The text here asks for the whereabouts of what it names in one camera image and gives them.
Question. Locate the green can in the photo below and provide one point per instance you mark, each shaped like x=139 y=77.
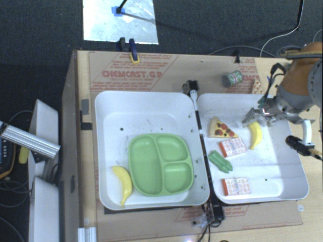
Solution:
x=232 y=78

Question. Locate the yellow banana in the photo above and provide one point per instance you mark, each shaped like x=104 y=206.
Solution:
x=256 y=135
x=125 y=181

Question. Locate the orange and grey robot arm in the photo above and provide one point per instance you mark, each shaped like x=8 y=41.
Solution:
x=297 y=77

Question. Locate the white plastic tray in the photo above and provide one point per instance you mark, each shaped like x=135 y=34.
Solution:
x=141 y=115
x=272 y=165

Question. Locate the thin black and white rod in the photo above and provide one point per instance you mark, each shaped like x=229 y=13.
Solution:
x=202 y=135

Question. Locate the pizza slice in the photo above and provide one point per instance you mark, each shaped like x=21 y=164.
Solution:
x=219 y=130

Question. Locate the green divided plate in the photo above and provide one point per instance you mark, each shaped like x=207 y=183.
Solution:
x=149 y=165

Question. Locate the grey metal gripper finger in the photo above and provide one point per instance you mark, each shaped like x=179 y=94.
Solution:
x=271 y=122
x=251 y=116

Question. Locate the brown cardboard board red print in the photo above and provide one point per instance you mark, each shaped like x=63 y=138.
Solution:
x=151 y=74

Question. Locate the orange and white carton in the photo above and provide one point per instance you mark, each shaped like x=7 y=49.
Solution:
x=232 y=147
x=236 y=186

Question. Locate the green asparagus bundle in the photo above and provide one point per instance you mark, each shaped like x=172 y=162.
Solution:
x=220 y=161

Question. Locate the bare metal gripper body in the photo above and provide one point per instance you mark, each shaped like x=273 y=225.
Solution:
x=276 y=108

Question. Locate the black cylinder on white bracket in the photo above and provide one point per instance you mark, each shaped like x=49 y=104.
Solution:
x=297 y=143

